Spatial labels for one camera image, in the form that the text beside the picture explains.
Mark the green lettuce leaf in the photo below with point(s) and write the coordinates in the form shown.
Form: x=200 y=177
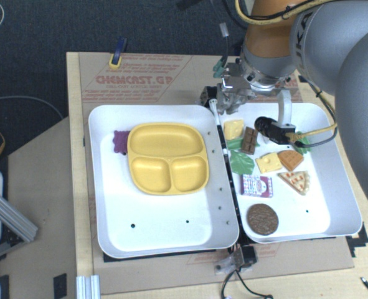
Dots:
x=303 y=143
x=241 y=162
x=234 y=143

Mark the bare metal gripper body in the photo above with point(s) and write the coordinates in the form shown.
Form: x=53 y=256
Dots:
x=243 y=83

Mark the yellow cheese slice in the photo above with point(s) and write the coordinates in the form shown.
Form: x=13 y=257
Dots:
x=268 y=163

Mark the brown cardboard board red print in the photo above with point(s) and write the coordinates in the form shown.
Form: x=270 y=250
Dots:
x=146 y=83

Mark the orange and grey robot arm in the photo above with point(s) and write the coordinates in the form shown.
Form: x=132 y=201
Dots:
x=327 y=48

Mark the yellow divided plate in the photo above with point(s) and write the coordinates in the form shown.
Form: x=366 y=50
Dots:
x=166 y=157

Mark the white plastic tray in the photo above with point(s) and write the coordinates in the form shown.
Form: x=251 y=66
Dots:
x=320 y=204
x=158 y=220

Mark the brown round biscuit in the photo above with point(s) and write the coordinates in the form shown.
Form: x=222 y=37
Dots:
x=262 y=219

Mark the pink and white carton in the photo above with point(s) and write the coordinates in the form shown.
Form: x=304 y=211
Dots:
x=256 y=186

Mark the purple grapes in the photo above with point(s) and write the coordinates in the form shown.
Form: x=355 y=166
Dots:
x=120 y=142

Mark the brown chocolate bar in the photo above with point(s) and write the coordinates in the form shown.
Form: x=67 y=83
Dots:
x=249 y=140

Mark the orange waffle piece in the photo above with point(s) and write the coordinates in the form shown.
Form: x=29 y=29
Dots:
x=291 y=159

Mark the yellow cheese wedge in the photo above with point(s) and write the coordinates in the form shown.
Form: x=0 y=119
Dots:
x=233 y=129

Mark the black cylinder on white bracket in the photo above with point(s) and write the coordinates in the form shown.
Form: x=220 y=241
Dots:
x=275 y=131

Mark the pizza slice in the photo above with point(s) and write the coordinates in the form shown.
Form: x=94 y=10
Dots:
x=297 y=182

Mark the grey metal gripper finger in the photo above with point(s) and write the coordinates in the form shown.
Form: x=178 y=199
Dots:
x=238 y=105
x=223 y=104

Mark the thin black and white rod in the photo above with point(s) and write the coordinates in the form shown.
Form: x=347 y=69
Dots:
x=230 y=173

